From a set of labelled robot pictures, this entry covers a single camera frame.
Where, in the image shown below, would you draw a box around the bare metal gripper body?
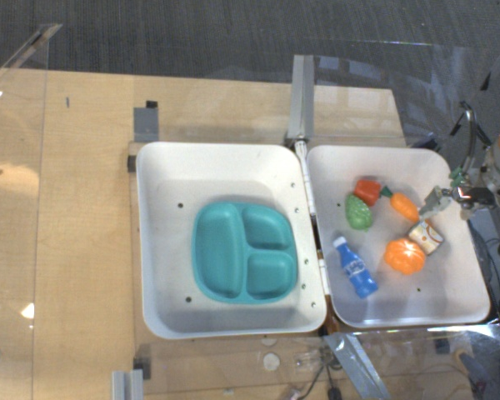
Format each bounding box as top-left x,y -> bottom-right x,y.
451,149 -> 500,212

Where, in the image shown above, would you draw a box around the orange toy carrot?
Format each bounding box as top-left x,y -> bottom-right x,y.
378,185 -> 422,224

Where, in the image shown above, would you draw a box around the white and orange can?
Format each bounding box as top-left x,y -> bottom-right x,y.
407,218 -> 446,256

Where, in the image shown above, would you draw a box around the orange toy pumpkin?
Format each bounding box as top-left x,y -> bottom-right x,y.
382,237 -> 428,277

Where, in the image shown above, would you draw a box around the red toy pepper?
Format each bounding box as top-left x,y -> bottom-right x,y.
352,177 -> 383,208

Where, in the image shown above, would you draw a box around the green toy grapes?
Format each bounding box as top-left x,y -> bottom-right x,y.
343,192 -> 376,233

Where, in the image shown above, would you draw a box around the white plastic tray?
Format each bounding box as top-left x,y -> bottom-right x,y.
135,141 -> 328,341
306,144 -> 493,330

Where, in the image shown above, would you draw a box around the blue toy bottle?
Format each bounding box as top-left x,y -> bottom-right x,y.
332,235 -> 380,300

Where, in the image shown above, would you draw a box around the teal divided plate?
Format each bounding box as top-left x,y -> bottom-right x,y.
190,201 -> 299,306

